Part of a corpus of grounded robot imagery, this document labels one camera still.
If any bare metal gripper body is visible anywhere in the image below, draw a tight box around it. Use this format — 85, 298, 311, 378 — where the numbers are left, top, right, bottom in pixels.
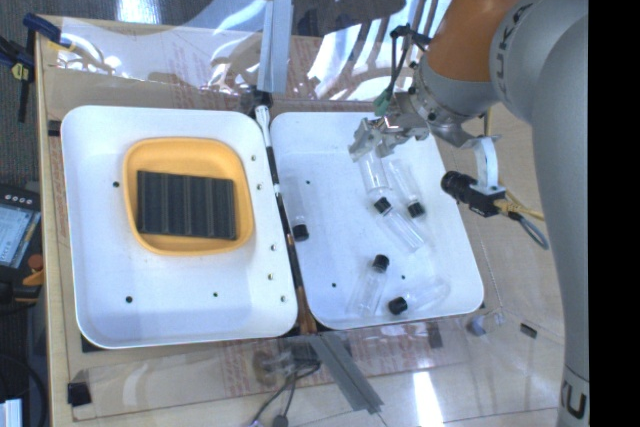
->
383, 90, 443, 141

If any black cylinder on white bracket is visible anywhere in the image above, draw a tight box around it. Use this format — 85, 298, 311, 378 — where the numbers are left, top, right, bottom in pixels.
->
440, 134, 508, 219

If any clear plastic bottle black cap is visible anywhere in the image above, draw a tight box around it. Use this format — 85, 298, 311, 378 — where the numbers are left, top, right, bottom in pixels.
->
285, 174, 311, 243
356, 153, 395, 216
387, 158, 427, 220
387, 276, 452, 317
345, 254, 392, 319

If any thin black and white rod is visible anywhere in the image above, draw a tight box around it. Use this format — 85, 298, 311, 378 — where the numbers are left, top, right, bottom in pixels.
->
254, 104, 318, 335

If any yellow plastic bowl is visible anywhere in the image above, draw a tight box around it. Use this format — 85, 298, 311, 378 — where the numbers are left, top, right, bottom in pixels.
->
121, 136, 256, 258

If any white plastic tray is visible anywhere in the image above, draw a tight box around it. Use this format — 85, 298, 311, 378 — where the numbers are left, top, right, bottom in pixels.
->
268, 110, 486, 332
59, 104, 300, 351

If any black block with thin wires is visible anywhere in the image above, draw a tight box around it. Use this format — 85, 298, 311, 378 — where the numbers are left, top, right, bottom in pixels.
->
285, 343, 322, 367

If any black ribbed rack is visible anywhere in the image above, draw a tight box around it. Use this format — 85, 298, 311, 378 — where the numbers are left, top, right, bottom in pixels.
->
135, 170, 238, 242

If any brown cardboard board red print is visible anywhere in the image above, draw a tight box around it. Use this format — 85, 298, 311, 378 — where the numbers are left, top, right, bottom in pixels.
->
33, 13, 567, 423

